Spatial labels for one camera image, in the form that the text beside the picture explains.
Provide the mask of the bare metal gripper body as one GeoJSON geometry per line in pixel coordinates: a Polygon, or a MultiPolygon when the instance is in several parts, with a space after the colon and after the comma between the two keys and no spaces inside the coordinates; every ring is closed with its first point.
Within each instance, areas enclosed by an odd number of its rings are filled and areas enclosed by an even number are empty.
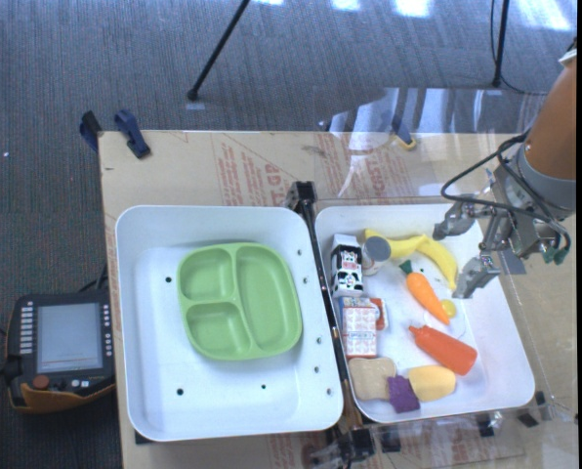
{"type": "Polygon", "coordinates": [[[565,211],[535,192],[515,162],[493,173],[490,223],[480,250],[498,253],[505,273],[521,275],[524,262],[539,255],[546,264],[565,260],[565,211]]]}

